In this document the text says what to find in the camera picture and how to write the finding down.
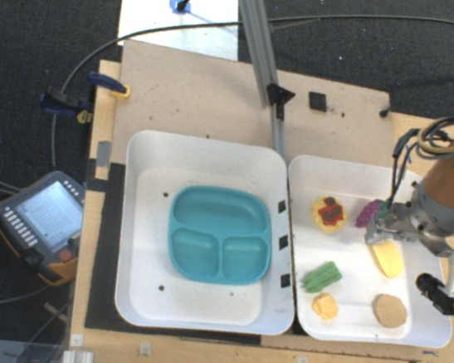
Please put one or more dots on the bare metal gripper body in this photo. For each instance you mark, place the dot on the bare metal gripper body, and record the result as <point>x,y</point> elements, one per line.
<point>407,227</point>

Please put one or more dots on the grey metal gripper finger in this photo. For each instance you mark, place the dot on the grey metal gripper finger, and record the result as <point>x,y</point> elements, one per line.
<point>372,235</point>
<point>387,237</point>

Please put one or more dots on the purple grapes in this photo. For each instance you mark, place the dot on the purple grapes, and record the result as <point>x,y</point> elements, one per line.
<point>367,215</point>

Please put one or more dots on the yellow cheese wedge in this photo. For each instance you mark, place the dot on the yellow cheese wedge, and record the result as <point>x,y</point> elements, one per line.
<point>388,260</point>

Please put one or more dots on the white plastic tray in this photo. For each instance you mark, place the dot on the white plastic tray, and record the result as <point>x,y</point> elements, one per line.
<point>356,278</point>
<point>145,257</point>

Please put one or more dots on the yellow pizza with red topping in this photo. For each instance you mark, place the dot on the yellow pizza with red topping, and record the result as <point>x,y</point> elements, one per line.
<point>328,214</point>

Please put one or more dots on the green beans bundle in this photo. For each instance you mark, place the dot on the green beans bundle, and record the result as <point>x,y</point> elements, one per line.
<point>321,277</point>

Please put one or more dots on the brown round biscuit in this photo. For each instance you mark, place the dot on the brown round biscuit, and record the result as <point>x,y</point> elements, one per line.
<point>390,311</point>

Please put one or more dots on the small yellow toy food chunk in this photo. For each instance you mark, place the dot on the small yellow toy food chunk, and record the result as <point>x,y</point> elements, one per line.
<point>325,306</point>

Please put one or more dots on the black block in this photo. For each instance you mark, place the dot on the black block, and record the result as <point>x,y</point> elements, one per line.
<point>317,101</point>

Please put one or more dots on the teal divided plate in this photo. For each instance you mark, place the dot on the teal divided plate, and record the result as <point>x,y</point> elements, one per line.
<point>219,234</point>

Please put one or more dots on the brown cardboard board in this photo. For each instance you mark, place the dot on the brown cardboard board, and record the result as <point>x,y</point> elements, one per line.
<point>205,98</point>

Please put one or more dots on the black cylinder on white bracket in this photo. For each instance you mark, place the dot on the black cylinder on white bracket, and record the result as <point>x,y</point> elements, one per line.
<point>442,292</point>

